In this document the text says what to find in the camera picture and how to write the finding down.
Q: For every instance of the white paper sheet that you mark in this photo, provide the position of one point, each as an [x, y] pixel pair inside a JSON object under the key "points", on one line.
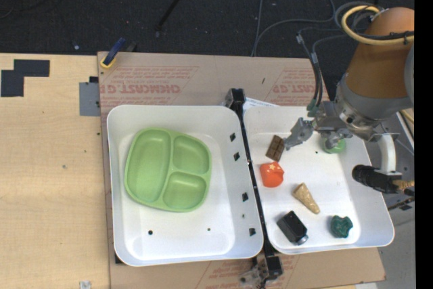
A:
{"points": [[258, 102]]}

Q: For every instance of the white plastic tray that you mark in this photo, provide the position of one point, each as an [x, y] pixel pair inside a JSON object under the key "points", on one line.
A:
{"points": [[189, 233], [324, 179]]}

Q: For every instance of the black box with silver cap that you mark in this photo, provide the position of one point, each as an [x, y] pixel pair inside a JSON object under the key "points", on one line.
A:
{"points": [[291, 226]]}

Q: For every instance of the green divided plate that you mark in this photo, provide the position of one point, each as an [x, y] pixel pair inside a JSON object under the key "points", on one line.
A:
{"points": [[152, 166]]}

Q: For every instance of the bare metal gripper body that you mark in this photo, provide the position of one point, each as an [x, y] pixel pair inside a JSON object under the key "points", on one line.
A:
{"points": [[329, 118]]}

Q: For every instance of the beige ice cream cone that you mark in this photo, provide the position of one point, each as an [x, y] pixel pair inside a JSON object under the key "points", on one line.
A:
{"points": [[306, 198]]}

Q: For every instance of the light green round toy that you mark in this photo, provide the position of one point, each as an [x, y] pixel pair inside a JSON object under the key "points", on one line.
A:
{"points": [[339, 147]]}

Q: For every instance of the orange carton with yellow star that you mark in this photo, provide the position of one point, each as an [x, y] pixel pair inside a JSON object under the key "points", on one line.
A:
{"points": [[271, 176]]}

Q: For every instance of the dark green broccoli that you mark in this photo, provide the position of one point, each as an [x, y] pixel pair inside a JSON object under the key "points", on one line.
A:
{"points": [[341, 226]]}

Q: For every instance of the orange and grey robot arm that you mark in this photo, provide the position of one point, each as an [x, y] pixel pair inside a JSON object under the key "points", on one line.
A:
{"points": [[379, 57]]}

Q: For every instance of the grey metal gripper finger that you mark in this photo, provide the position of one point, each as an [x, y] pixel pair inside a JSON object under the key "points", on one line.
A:
{"points": [[335, 138], [299, 132]]}

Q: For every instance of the thin black rod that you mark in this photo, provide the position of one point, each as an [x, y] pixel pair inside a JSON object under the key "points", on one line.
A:
{"points": [[251, 166]]}

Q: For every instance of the brown chocolate bar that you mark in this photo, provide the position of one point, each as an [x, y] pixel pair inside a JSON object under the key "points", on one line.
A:
{"points": [[275, 148]]}

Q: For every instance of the black cylinder on white bracket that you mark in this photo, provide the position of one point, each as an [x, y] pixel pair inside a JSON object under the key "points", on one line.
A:
{"points": [[372, 177]]}

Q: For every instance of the brown cardboard board red print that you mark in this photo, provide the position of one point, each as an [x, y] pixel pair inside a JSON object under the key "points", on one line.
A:
{"points": [[203, 81]]}

